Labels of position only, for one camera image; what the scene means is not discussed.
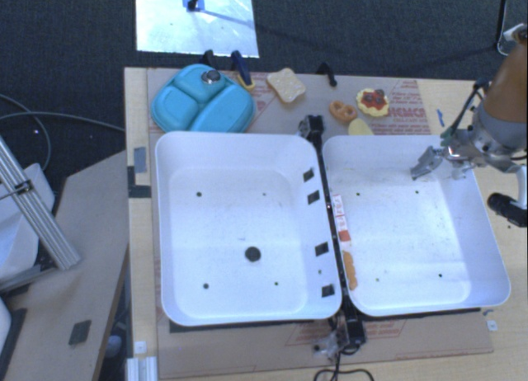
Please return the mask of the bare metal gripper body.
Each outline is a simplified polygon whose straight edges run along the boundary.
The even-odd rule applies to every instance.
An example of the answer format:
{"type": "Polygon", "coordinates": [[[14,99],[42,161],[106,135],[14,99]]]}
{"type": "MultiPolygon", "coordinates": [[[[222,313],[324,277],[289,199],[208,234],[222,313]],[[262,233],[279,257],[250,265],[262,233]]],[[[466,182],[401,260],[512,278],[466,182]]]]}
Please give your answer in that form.
{"type": "Polygon", "coordinates": [[[512,149],[502,145],[481,127],[448,128],[441,134],[444,157],[458,167],[512,169],[512,149]]]}

